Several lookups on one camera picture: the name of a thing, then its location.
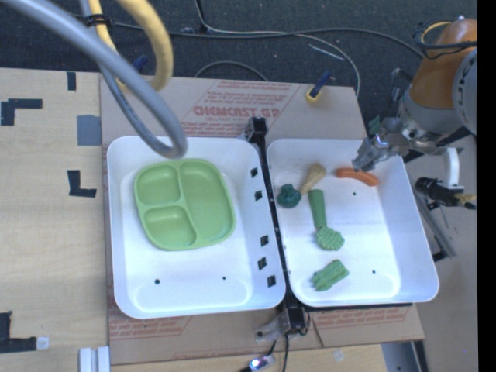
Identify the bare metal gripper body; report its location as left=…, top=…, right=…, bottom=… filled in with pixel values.
left=372, top=117, right=432, bottom=159

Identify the orange sausage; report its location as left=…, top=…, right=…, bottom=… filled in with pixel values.
left=335, top=167, right=380, bottom=188

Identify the tan cone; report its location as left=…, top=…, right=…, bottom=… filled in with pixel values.
left=298, top=163, right=328, bottom=196

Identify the green waffle-headed stick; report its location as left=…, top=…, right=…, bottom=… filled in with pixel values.
left=307, top=188, right=346, bottom=253

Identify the white plastic tray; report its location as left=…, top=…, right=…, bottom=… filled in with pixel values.
left=266, top=137, right=440, bottom=308
left=106, top=135, right=288, bottom=320

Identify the dark green broccoli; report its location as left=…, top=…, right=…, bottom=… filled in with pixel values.
left=276, top=184, right=303, bottom=209

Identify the thin black and white rod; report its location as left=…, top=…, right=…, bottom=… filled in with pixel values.
left=253, top=129, right=301, bottom=344

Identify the green asparagus bundle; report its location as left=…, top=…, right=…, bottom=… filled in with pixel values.
left=312, top=259, right=350, bottom=293

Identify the brown cardboard board red print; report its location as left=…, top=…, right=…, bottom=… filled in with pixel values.
left=99, top=76, right=426, bottom=366

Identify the green divided plate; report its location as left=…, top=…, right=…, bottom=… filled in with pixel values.
left=133, top=158, right=237, bottom=252

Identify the black cylinder on white bracket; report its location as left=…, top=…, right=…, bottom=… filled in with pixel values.
left=415, top=146, right=477, bottom=211

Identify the black block with thin wires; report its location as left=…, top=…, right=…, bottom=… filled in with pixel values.
left=246, top=116, right=270, bottom=144
left=285, top=305, right=312, bottom=335

